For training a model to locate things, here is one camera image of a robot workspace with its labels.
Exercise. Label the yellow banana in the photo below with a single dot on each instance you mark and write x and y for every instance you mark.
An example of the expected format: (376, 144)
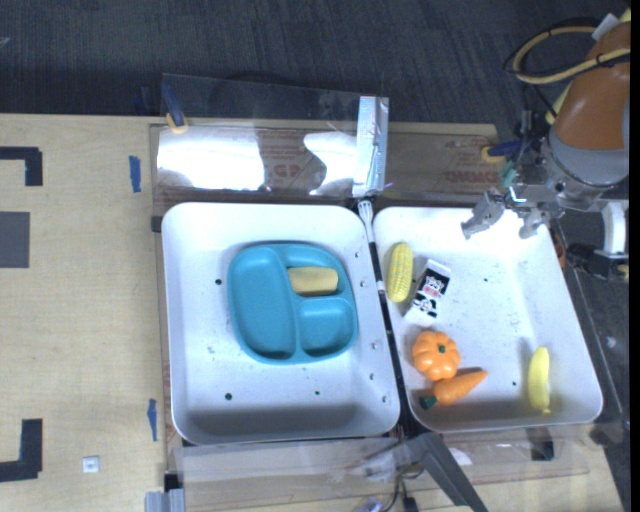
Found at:
(539, 380)

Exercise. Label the white plastic tray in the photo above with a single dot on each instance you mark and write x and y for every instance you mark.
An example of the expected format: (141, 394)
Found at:
(210, 320)
(500, 310)

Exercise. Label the yellow corn cob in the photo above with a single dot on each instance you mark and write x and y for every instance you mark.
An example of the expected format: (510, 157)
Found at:
(399, 272)

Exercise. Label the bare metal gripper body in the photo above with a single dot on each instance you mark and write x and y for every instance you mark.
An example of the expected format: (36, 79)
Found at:
(575, 196)

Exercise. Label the orange carrot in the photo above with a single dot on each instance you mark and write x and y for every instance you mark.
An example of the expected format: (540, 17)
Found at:
(457, 386)

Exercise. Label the blue divided plate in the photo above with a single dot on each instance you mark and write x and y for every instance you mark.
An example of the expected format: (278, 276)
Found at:
(260, 305)

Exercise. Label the orange pumpkin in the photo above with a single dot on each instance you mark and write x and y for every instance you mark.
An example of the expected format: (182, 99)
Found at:
(434, 356)

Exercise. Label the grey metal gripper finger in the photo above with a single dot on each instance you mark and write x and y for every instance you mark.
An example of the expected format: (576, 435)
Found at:
(532, 223)
(484, 214)

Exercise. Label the small white square block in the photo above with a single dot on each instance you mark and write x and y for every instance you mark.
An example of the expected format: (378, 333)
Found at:
(91, 464)

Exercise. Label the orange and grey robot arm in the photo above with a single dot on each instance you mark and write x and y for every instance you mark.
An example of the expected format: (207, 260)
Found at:
(595, 110)

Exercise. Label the white milk carton cow print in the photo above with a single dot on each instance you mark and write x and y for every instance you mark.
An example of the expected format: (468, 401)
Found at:
(429, 295)

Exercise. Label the yellow toy bread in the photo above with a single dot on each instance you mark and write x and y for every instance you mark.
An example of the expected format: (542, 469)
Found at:
(313, 280)

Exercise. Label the black cylinder on white bracket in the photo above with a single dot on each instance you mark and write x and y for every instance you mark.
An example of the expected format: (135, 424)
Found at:
(614, 225)

